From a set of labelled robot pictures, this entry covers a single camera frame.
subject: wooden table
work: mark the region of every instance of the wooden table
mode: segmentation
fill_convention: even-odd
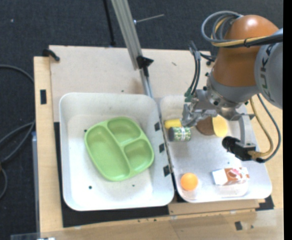
[[[90,233],[98,232],[98,239],[103,239],[112,231],[112,234],[118,234],[122,239],[133,236],[132,227],[138,226],[140,232],[161,232],[162,239],[171,236],[171,239],[181,239],[176,234],[175,221],[196,220],[202,217],[216,215],[229,216],[236,214],[249,213],[249,216],[261,216],[255,212],[259,203],[263,200],[235,200],[210,203],[178,203],[175,200],[169,204],[170,215],[156,218],[134,219],[125,221],[111,221],[97,224],[89,224],[80,227],[64,228],[62,223],[61,199],[59,191],[58,169],[56,159],[56,142],[54,133],[54,122],[58,120],[59,99],[64,93],[82,91],[91,91],[91,79],[94,81],[94,90],[100,93],[124,92],[142,94],[143,89],[140,82],[139,73],[132,69],[132,65],[125,48],[102,48],[102,47],[77,47],[77,46],[57,46],[52,45],[53,50],[61,60],[54,61],[51,57],[34,57],[35,74],[35,97],[36,97],[36,133],[37,133],[37,154],[38,154],[38,177],[39,177],[39,214],[40,214],[40,232],[67,232],[67,236],[80,236],[80,239],[89,239]],[[144,56],[153,59],[155,62],[150,66],[150,82],[155,98],[166,95],[180,95],[189,86],[191,82],[194,64],[189,51],[179,50],[143,50]],[[202,72],[209,71],[211,66],[201,61]],[[83,72],[79,69],[85,69],[87,75],[80,75]],[[73,84],[64,85],[64,81]],[[205,78],[202,77],[200,85],[204,85]],[[42,94],[45,94],[46,100],[42,100]],[[279,128],[282,131],[282,110],[269,105],[268,109],[276,119]],[[265,126],[269,129],[271,136],[274,136],[276,143],[276,131],[270,120],[265,114]],[[253,128],[257,136],[258,145],[261,150],[268,149],[267,139],[255,119],[252,120]],[[270,179],[272,181],[272,200],[276,209],[275,217],[281,217],[283,211],[283,172],[282,172],[282,147],[277,155],[266,164]],[[150,235],[144,234],[143,238],[148,239]]]

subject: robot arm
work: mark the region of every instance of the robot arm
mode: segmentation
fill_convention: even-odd
[[[237,109],[259,93],[282,109],[283,29],[278,30],[273,23],[257,15],[221,13],[223,16],[214,24],[214,29],[218,25],[224,28],[227,21],[231,25],[224,39],[219,41],[204,34],[203,24],[204,37],[218,46],[219,51],[206,86],[196,89],[186,99],[190,103],[184,105],[181,123],[192,127],[200,120],[217,115],[239,121],[241,140],[226,137],[222,144],[241,160],[250,160],[255,145],[251,142],[249,120],[254,115],[240,114]]]

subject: orange ball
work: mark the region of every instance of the orange ball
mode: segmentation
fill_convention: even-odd
[[[188,172],[181,177],[180,184],[184,190],[191,191],[197,187],[198,178],[195,174]]]

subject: black floor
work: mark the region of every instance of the black floor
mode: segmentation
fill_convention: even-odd
[[[283,0],[128,0],[134,19],[164,14],[140,22],[142,48],[187,50],[193,40],[200,50],[215,53],[200,27],[211,13],[230,10],[257,14],[283,27]],[[114,10],[108,0],[117,47],[124,47]],[[103,0],[0,0],[0,65],[21,68],[33,77],[33,57],[49,45],[109,46]],[[34,119],[34,86],[15,69],[0,67],[0,140]],[[0,160],[20,143],[29,128],[0,146]],[[7,191],[0,199],[0,240],[36,231],[32,140],[3,164]],[[0,176],[0,193],[5,179]]]

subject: white tray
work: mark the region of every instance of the white tray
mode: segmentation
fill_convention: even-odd
[[[172,95],[164,97],[160,102],[162,123],[166,120],[181,118],[184,97]],[[246,113],[242,106],[240,113]],[[240,138],[237,121],[228,122],[228,134]],[[174,172],[177,191],[190,203],[215,202],[223,200],[263,199],[271,194],[271,181],[265,165],[255,161],[241,161],[227,152],[222,146],[221,137],[202,135],[195,127],[191,129],[191,140],[185,142],[167,141],[168,154]],[[247,183],[219,186],[214,184],[212,171],[247,167],[250,180]],[[185,173],[195,173],[199,185],[194,191],[185,191],[180,185],[180,179]]]
[[[85,130],[110,118],[134,119],[152,144],[154,163],[142,173],[120,182],[101,176],[84,144]],[[68,93],[60,100],[60,140],[63,197],[77,211],[114,210],[164,206],[171,202],[174,187],[157,103],[143,94]]]

